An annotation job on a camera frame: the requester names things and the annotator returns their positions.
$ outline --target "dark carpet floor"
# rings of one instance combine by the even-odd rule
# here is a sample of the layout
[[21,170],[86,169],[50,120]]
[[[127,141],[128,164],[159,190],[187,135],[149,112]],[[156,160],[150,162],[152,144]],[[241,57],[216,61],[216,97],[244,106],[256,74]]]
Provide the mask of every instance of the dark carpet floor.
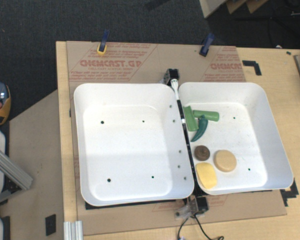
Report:
[[0,0],[9,119],[57,89],[56,41],[100,41],[109,29],[110,42],[193,45],[214,33],[214,45],[300,49],[300,17],[291,12],[300,12],[300,0],[270,0],[253,14],[243,5],[230,15],[224,4],[207,19],[199,0]]

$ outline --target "white tray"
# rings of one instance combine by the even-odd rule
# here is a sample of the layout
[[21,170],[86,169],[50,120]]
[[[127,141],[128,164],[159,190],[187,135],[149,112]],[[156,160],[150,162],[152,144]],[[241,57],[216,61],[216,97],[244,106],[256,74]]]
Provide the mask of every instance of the white tray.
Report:
[[[210,163],[216,172],[217,184],[206,189],[210,195],[285,189],[293,183],[292,170],[286,156],[265,91],[249,82],[188,82],[179,88],[184,107],[219,112],[219,121],[208,121],[204,135],[191,142],[210,150]],[[188,131],[191,140],[196,132]],[[214,155],[228,150],[237,165],[231,172],[215,167]],[[193,155],[194,164],[201,163]]]
[[173,90],[85,83],[74,92],[81,194],[93,206],[183,199],[194,189]]
[[[293,174],[264,90],[254,83],[188,82],[183,107],[219,112],[190,143],[210,150],[217,184],[210,195],[286,189]],[[74,92],[81,193],[93,206],[183,199],[194,180],[177,101],[163,84],[85,83]],[[191,140],[195,132],[188,132]],[[214,155],[228,150],[236,168]],[[194,156],[194,165],[200,163]]]

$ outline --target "black cable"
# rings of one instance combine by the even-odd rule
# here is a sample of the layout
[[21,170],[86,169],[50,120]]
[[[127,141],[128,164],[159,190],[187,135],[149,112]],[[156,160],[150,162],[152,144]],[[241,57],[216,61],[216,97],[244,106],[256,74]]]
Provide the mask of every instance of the black cable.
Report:
[[[273,0],[271,0],[271,2],[272,2],[271,3],[272,14],[271,14],[271,16],[268,17],[268,20],[267,20],[267,34],[268,34],[268,38],[269,38],[271,47],[272,48],[276,47],[272,33],[271,33],[272,32],[271,31],[271,22],[275,22],[277,25],[281,26],[284,30],[286,30],[288,33],[293,35],[298,40],[298,42],[300,42],[300,34],[281,21],[281,19],[283,19],[283,20],[284,19],[296,19],[296,17],[300,17],[300,12],[295,12],[295,10],[293,8],[290,8],[289,6],[286,6],[286,5],[275,7]],[[287,10],[289,12],[289,14],[288,15],[284,15],[284,14],[280,14],[280,13],[278,14],[279,11],[282,11],[281,9]],[[281,44],[282,46],[284,46],[284,40],[285,40],[285,37],[282,37],[282,44]]]
[[180,239],[181,239],[181,238],[180,238],[180,231],[181,231],[183,225],[189,220],[189,218],[190,218],[190,217],[186,218],[186,219],[184,220],[184,222],[181,224],[181,226],[180,226],[180,228],[179,228],[179,230],[178,230],[177,240],[180,240]]
[[[195,218],[196,222],[198,222],[198,225],[199,225],[199,227],[200,227],[202,233],[205,235],[205,237],[208,238],[208,240],[212,240],[209,236],[207,236],[206,232],[205,232],[204,229],[202,228],[202,226],[201,226],[201,224],[200,224],[200,221],[199,221],[198,218],[197,218],[197,214],[196,214],[196,213],[194,214],[194,218]],[[220,236],[220,237],[218,237],[217,240],[224,240],[224,239],[225,239],[224,236]]]
[[[199,220],[198,220],[198,218],[197,218],[197,214],[198,214],[198,213],[195,213],[193,216],[190,216],[190,217],[188,217],[188,218],[186,218],[186,219],[184,220],[184,222],[181,224],[181,226],[180,226],[180,228],[179,228],[179,230],[178,230],[177,240],[180,240],[180,239],[181,239],[181,238],[180,238],[180,232],[181,232],[181,229],[182,229],[183,225],[188,221],[189,218],[195,219],[196,222],[198,223],[198,225],[199,225],[199,227],[200,227],[202,233],[205,235],[205,237],[206,237],[208,240],[212,240],[212,239],[206,234],[206,232],[204,231],[204,229],[202,228],[202,226],[201,226],[201,224],[200,224],[200,222],[199,222]],[[217,240],[224,240],[224,239],[225,239],[224,236],[220,236]]]

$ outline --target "table surface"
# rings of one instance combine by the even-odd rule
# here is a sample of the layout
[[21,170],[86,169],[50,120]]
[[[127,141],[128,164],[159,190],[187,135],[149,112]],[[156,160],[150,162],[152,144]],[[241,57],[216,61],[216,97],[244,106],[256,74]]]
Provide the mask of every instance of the table surface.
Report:
[[[267,98],[288,156],[299,191],[297,198],[288,200],[287,215],[248,220],[204,224],[210,237],[224,236],[226,240],[281,239],[300,240],[300,75],[294,60],[300,50],[237,48],[241,60],[256,61],[262,75],[255,74],[253,67],[243,67],[247,82],[260,85]],[[56,63],[60,116],[60,141],[63,181],[64,221],[78,220],[72,146],[72,127],[69,118],[69,81],[67,43],[56,42]],[[121,233],[85,236],[85,240],[145,239],[175,240],[179,227],[156,228]],[[187,240],[204,239],[198,225],[182,228]]]

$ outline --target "yellow soap bar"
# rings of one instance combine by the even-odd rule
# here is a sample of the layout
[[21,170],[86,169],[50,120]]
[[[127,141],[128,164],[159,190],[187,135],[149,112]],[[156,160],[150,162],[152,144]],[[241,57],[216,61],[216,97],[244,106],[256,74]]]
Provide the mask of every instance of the yellow soap bar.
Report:
[[217,185],[216,171],[210,163],[198,163],[195,166],[195,169],[199,181],[207,190],[212,189],[215,185]]

